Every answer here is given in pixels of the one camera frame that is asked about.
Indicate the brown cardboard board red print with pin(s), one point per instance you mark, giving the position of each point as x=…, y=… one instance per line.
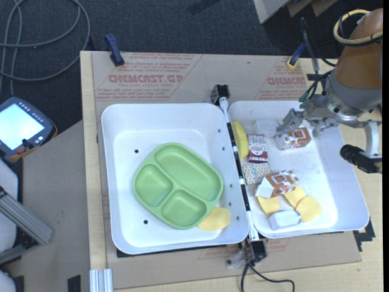
x=188, y=78

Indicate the yellow oval piece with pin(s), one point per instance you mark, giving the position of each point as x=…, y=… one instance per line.
x=214, y=219
x=269, y=205
x=240, y=137
x=294, y=196
x=309, y=208

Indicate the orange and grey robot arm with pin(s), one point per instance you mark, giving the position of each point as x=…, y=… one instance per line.
x=360, y=59

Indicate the black cylinder on white bracket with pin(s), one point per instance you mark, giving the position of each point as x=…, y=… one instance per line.
x=361, y=158

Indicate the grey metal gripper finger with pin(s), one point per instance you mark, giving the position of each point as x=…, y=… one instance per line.
x=319, y=127
x=290, y=122

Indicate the white plastic tray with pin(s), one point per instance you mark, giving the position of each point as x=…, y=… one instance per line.
x=331, y=178
x=127, y=193

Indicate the beige patterned packet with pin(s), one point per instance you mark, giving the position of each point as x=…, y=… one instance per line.
x=256, y=172

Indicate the orange and white carton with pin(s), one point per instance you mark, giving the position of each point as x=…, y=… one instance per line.
x=296, y=140
x=281, y=182

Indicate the red and white carton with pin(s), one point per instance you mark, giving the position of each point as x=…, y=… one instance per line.
x=257, y=148

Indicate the green divided plate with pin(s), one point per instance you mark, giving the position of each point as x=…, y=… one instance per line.
x=182, y=169

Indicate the thin black and white rod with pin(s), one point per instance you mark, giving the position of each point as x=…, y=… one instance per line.
x=240, y=169

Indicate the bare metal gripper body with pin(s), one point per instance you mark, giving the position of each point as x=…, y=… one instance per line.
x=322, y=109

